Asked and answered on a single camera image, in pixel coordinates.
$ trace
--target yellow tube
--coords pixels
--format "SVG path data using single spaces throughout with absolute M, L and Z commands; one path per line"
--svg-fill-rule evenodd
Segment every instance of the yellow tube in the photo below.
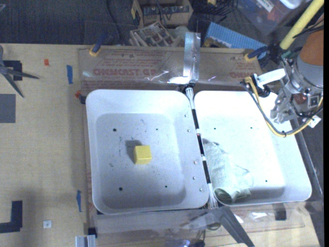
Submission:
M 280 47 L 288 49 L 295 39 L 293 37 L 300 33 L 302 29 L 311 21 L 319 9 L 324 5 L 324 0 L 313 0 L 301 17 L 297 20 L 285 38 L 281 41 Z

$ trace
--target yellow cable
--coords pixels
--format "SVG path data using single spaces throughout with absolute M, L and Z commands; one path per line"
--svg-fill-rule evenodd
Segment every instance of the yellow cable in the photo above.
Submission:
M 324 0 L 313 0 L 301 17 L 297 20 L 285 38 L 281 41 L 280 47 L 283 50 L 287 50 L 295 39 L 293 37 L 297 35 L 301 29 L 304 29 L 306 25 L 312 20 L 315 14 L 324 5 Z
M 253 91 L 253 93 L 256 96 L 256 100 L 257 100 L 257 102 L 258 102 L 261 110 L 263 111 L 263 108 L 261 106 L 261 103 L 260 103 L 260 100 L 259 100 L 259 96 L 258 96 L 258 93 L 257 93 L 257 89 L 256 89 L 256 86 L 254 85 L 254 83 L 252 81 L 252 78 L 250 76 L 246 77 L 245 78 L 245 82 L 250 84 L 250 86 L 252 88 L 252 91 Z M 321 97 L 321 99 L 319 101 L 318 108 L 321 106 L 322 101 L 323 101 L 323 97 Z M 313 120 L 313 118 L 308 119 L 305 122 L 305 124 L 303 124 L 301 127 L 297 128 L 295 131 L 293 131 L 293 132 L 291 132 L 289 134 L 286 134 L 286 133 L 282 133 L 282 134 L 281 133 L 278 133 L 267 120 L 265 120 L 265 122 L 266 122 L 267 126 L 270 128 L 270 130 L 272 131 L 273 134 L 275 134 L 276 136 L 279 136 L 279 137 L 287 137 L 287 136 L 295 135 L 295 134 L 299 133 L 300 131 L 302 131 L 303 129 L 305 129 L 312 122 L 312 120 Z

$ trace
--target gray square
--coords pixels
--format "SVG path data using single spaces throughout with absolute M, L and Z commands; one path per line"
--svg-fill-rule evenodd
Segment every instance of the gray square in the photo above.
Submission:
M 1 122 L 16 122 L 16 94 L 0 94 Z

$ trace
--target yellow block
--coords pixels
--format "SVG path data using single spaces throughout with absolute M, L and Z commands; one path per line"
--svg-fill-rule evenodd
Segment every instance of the yellow block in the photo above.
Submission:
M 150 146 L 135 146 L 134 163 L 137 165 L 148 164 L 152 159 Z

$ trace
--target plastic storage bin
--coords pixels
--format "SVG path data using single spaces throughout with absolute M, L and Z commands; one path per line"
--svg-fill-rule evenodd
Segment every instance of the plastic storage bin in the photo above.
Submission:
M 238 0 L 239 10 L 267 35 L 292 20 L 311 0 Z

